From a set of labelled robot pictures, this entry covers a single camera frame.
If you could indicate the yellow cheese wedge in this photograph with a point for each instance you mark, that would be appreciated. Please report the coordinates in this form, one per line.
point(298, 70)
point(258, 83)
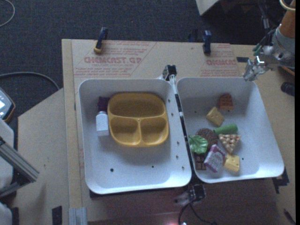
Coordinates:
point(215, 116)

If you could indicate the yellow divided plate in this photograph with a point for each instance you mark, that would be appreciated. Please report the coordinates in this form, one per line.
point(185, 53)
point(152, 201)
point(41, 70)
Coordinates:
point(138, 118)

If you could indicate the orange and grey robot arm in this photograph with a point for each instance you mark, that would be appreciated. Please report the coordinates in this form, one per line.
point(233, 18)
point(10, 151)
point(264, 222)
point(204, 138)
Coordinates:
point(287, 24)

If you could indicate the pink and white carton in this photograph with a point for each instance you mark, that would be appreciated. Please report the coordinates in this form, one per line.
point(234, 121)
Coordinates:
point(214, 159)

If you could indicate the green lettuce leaf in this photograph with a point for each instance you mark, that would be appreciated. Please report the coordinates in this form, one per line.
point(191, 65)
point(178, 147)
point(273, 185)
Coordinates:
point(198, 144)

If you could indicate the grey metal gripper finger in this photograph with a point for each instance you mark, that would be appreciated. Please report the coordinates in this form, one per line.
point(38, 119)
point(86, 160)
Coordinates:
point(258, 71)
point(248, 72)

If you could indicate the brown round biscuit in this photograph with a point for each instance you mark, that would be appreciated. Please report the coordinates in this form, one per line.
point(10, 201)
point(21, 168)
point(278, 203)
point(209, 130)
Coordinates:
point(208, 135)

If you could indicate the yellow cheese block with holes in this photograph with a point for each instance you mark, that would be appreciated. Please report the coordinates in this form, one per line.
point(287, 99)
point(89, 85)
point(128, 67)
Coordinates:
point(232, 163)

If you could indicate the toy pizza slice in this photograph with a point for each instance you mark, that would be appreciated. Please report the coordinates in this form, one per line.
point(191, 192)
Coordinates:
point(229, 141)

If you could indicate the white plastic tray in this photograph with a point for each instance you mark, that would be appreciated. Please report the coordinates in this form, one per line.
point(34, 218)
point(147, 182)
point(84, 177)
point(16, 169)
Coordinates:
point(255, 130)
point(131, 167)

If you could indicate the orange-brown toy bread slice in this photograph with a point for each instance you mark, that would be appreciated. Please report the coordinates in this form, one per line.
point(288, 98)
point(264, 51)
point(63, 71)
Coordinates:
point(226, 102)

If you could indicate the white plastic bottle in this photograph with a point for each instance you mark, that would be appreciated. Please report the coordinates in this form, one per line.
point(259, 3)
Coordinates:
point(102, 124)

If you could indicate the brown chocolate bar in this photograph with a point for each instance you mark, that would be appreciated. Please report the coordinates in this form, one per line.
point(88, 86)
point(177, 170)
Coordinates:
point(199, 162)

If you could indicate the black cylinder on white bracket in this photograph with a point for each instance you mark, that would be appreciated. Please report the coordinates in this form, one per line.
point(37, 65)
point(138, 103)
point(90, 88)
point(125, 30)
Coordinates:
point(288, 88)

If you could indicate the dark purple block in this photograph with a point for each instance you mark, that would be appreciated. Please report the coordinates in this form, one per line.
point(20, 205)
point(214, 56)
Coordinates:
point(102, 103)

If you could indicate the green toy cylinder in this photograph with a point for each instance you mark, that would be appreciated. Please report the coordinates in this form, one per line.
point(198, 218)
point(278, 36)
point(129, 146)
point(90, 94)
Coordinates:
point(226, 128)

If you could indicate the brown cardboard board, red print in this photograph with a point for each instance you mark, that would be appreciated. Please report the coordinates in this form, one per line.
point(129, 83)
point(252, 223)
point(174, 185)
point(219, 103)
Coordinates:
point(145, 62)

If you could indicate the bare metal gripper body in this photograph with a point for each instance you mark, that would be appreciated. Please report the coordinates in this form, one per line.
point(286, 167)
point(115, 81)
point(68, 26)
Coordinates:
point(274, 58)

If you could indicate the thin black and white rod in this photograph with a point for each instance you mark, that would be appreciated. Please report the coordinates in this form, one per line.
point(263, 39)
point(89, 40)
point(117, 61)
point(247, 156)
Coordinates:
point(181, 118)

